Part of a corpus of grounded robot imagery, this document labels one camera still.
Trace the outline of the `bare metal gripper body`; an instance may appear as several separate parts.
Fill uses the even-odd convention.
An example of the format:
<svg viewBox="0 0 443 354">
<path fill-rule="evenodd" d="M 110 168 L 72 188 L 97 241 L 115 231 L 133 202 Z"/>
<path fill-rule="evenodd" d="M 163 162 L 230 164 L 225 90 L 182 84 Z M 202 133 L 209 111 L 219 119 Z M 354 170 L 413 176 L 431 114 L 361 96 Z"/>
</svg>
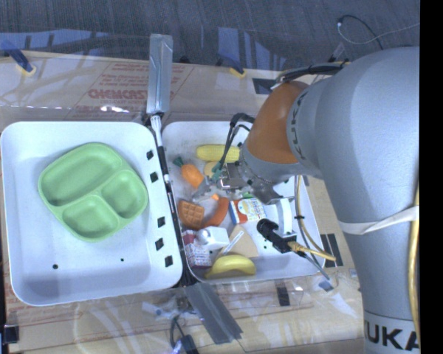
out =
<svg viewBox="0 0 443 354">
<path fill-rule="evenodd" d="M 248 192 L 263 204 L 275 204 L 283 196 L 274 190 L 275 184 L 256 176 L 244 163 L 224 164 L 216 185 L 227 192 Z"/>
</svg>

